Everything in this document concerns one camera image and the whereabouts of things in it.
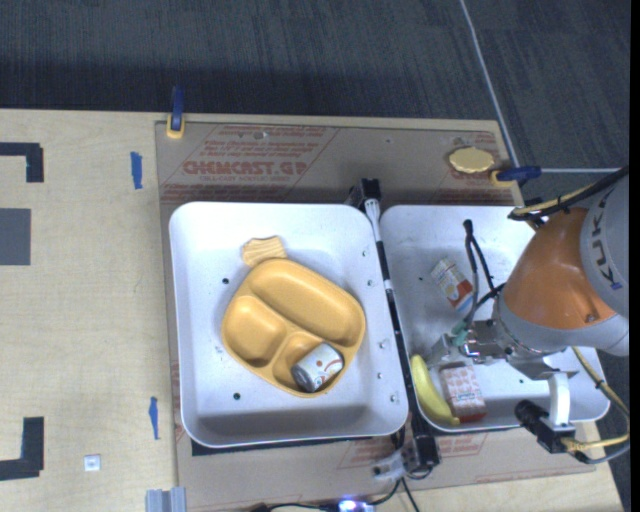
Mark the orange divided plate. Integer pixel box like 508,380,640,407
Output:
220,257,367,399

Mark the white and orange carton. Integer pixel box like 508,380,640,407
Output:
430,257,475,313

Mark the orange patterned carton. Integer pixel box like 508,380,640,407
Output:
438,363,489,424

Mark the brown cardboard board red print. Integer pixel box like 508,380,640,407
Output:
154,113,609,502

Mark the yellow banana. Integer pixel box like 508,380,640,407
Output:
410,353,461,428

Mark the thin black and white rod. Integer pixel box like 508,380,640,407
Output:
364,197,430,442

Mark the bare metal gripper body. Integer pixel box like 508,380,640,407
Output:
451,319,519,366

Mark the white can with orange print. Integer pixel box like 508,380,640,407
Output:
290,342,345,393

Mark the black block with thin wires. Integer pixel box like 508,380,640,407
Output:
344,178,383,209
402,432,442,474

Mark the tan bread slice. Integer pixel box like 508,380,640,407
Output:
241,235,288,268

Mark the white plastic tray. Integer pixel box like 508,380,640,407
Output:
168,200,409,449
378,203,612,434

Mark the black cylinder on white bracket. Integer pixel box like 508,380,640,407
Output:
514,372,577,454

